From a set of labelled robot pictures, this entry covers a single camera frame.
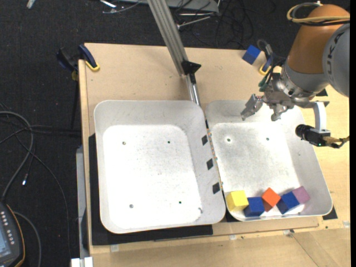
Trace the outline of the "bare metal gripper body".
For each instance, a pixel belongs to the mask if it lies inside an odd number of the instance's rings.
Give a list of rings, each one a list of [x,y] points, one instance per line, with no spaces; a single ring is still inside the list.
[[[298,106],[311,108],[317,94],[317,75],[299,72],[273,72],[261,81],[262,100],[274,112],[285,112]]]

